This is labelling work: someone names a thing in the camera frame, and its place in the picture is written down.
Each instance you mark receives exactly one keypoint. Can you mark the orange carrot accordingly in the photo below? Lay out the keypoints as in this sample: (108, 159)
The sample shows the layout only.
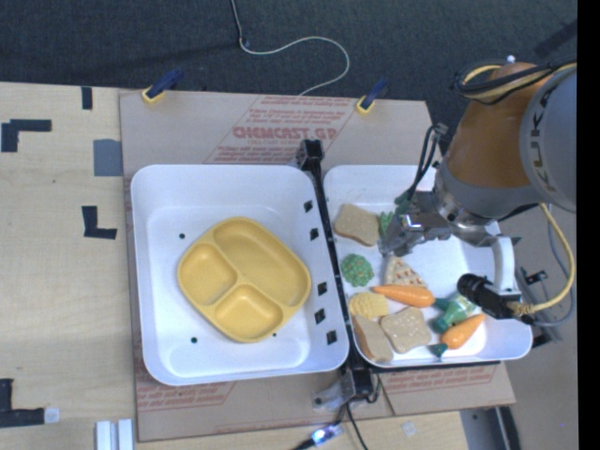
(408, 295)
(461, 332)

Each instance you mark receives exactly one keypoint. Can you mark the brown cardboard board red print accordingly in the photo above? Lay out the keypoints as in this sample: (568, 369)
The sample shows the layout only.
(211, 129)

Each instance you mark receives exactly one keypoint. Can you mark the green and white toy vegetable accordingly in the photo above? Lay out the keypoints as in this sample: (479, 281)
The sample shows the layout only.
(451, 316)

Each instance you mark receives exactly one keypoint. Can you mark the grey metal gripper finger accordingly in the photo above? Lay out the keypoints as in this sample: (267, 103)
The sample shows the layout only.
(403, 223)
(391, 246)

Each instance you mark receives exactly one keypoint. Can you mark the black cylinder on white bracket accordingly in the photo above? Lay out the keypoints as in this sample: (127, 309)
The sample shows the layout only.
(487, 293)

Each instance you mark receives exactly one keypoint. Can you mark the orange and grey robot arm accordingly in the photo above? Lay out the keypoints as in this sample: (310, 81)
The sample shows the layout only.
(492, 148)

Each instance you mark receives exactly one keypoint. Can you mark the green toy lettuce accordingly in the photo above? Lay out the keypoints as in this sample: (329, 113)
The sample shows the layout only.
(385, 223)

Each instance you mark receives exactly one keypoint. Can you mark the white plastic tray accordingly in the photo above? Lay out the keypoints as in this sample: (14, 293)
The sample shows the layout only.
(445, 260)
(164, 251)

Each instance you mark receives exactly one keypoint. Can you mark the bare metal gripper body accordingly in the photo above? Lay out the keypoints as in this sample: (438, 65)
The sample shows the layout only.
(433, 218)

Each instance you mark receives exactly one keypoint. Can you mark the green toy broccoli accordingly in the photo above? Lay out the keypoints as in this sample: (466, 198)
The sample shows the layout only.
(357, 270)

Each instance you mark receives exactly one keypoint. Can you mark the tan bread slice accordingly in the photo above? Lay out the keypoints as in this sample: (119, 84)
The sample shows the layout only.
(375, 340)
(357, 225)
(405, 330)

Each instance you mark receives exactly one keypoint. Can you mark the yellow corn piece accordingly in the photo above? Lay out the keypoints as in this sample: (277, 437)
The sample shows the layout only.
(368, 304)

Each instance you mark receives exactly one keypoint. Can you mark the yellow divided plate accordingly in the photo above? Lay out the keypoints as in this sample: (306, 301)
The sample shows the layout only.
(244, 279)

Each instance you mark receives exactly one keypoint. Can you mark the lattice pie slice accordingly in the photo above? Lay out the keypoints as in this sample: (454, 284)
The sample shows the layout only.
(402, 275)

